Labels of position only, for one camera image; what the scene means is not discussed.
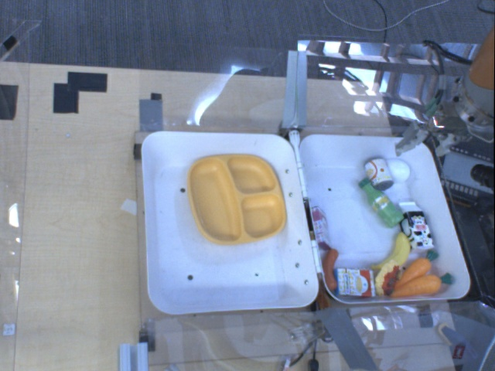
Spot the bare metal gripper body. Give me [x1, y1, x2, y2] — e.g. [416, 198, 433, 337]
[424, 100, 495, 146]

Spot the pink packet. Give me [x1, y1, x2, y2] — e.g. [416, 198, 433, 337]
[309, 206, 333, 251]

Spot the yellow banana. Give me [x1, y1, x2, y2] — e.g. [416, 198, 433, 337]
[370, 230, 412, 271]

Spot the orange carrot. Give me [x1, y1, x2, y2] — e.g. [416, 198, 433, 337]
[394, 249, 440, 290]
[389, 272, 455, 299]

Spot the white egg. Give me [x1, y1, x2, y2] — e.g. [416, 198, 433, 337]
[386, 158, 411, 183]

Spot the green bottle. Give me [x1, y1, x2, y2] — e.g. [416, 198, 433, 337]
[357, 176, 405, 230]

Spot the yellow and red pizza slice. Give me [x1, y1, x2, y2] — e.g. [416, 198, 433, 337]
[374, 259, 405, 298]

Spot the white plastic tray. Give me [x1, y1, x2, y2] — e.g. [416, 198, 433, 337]
[140, 130, 320, 316]
[299, 133, 472, 305]

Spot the brown sausage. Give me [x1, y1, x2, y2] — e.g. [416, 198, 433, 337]
[323, 247, 340, 291]

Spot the orange and white carton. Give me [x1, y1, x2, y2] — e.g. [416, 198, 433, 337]
[333, 267, 377, 298]

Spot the black cylinder on white bracket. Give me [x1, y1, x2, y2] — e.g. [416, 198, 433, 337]
[469, 162, 495, 189]

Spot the white cow print carton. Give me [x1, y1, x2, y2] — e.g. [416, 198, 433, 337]
[398, 200, 435, 251]

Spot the yellow divided plate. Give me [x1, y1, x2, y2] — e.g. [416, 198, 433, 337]
[186, 153, 288, 247]

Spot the white and orange can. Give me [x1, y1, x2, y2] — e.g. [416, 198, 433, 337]
[364, 157, 395, 192]

